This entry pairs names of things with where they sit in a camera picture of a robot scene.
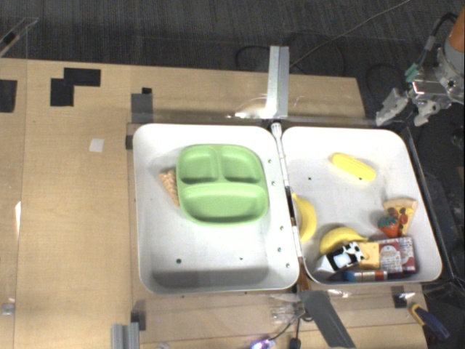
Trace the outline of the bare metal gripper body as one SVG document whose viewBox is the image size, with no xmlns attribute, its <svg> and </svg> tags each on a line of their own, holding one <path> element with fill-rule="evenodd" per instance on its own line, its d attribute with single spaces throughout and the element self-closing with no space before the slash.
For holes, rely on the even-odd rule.
<svg viewBox="0 0 465 349">
<path fill-rule="evenodd" d="M 454 49 L 437 47 L 425 61 L 408 75 L 408 97 L 417 108 L 449 108 L 453 103 L 464 104 L 464 72 L 450 60 L 464 56 Z"/>
</svg>

